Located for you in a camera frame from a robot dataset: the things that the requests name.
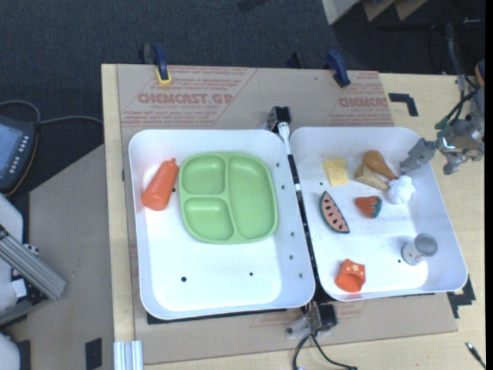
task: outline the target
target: cardboard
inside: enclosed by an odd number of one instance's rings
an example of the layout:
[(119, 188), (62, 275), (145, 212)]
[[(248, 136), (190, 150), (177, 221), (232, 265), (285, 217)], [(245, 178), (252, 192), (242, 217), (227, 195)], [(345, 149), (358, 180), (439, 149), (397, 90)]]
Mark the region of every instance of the cardboard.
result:
[[(117, 65), (123, 169), (128, 145), (148, 128), (264, 128), (273, 106), (289, 106), (292, 130), (302, 126), (393, 126), (377, 72), (349, 72), (340, 88), (331, 70), (170, 66), (160, 86), (154, 66)], [(126, 185), (129, 257), (136, 338), (146, 364), (290, 349), (285, 327), (299, 309), (149, 323), (139, 298), (139, 270), (131, 183)], [(456, 331), (446, 294), (334, 302), (339, 324), (321, 344)]]
[(112, 367), (105, 167), (100, 146), (29, 194), (30, 243), (67, 281), (62, 298), (8, 328), (16, 342), (30, 341), (32, 368), (86, 368), (86, 344), (98, 339), (104, 368)]

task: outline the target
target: blue clamp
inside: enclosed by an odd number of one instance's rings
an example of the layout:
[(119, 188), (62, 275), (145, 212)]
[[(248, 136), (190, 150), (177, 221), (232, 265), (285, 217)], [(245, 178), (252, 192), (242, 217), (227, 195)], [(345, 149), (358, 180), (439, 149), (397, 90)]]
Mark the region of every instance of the blue clamp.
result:
[(156, 65), (156, 76), (160, 85), (171, 83), (171, 74), (169, 74), (164, 48), (161, 44), (154, 44), (154, 64)]
[(344, 60), (342, 59), (342, 55), (333, 49), (329, 52), (329, 54), (325, 57), (325, 69), (330, 68), (335, 70), (334, 79), (337, 81), (341, 88), (349, 85), (351, 81), (347, 78), (346, 66), (344, 65)]

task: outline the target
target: yellow cheese block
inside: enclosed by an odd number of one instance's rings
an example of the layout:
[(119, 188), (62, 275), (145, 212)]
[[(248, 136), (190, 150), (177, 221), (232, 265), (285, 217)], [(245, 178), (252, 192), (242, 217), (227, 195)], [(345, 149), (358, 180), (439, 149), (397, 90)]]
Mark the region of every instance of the yellow cheese block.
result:
[(327, 159), (323, 161), (323, 165), (325, 175), (333, 187), (346, 185), (349, 182), (345, 159)]

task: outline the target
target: small metal cup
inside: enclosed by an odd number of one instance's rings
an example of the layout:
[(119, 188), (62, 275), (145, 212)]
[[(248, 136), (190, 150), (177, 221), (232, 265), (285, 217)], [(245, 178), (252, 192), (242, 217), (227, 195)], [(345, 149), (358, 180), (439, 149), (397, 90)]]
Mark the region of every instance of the small metal cup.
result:
[(430, 234), (421, 233), (413, 241), (406, 243), (401, 249), (403, 259), (414, 266), (422, 262), (426, 257), (437, 253), (437, 241)]

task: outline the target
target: toy food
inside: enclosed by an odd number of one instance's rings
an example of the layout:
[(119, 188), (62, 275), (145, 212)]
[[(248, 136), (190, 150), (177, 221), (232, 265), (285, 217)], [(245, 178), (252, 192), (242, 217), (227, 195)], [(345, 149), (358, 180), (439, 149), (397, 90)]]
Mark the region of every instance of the toy food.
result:
[(389, 180), (396, 180), (397, 176), (392, 173), (387, 163), (385, 163), (384, 157), (380, 152), (371, 150), (363, 155), (363, 164), (375, 173), (379, 173)]
[(161, 211), (166, 208), (173, 192), (178, 166), (175, 158), (161, 163), (151, 182), (142, 195), (144, 206), (154, 211)]
[(356, 169), (354, 179), (377, 189), (388, 190), (388, 184), (364, 164), (360, 164)]
[(354, 202), (369, 218), (376, 218), (382, 208), (382, 199), (379, 196), (357, 197)]
[(416, 188), (413, 187), (413, 180), (409, 176), (400, 176), (396, 180), (389, 181), (388, 198), (394, 204), (406, 204), (411, 199)]
[(327, 159), (324, 160), (322, 164), (330, 185), (337, 187), (346, 185), (349, 182), (345, 159)]
[(364, 264), (346, 259), (339, 267), (335, 284), (343, 291), (359, 292), (365, 281)]
[(403, 259), (414, 266), (426, 257), (431, 257), (437, 253), (438, 244), (433, 236), (421, 233), (413, 241), (409, 241), (401, 249)]
[(327, 192), (324, 192), (320, 199), (320, 209), (324, 216), (324, 220), (331, 229), (339, 233), (349, 233), (349, 227), (347, 226), (346, 220), (335, 201)]

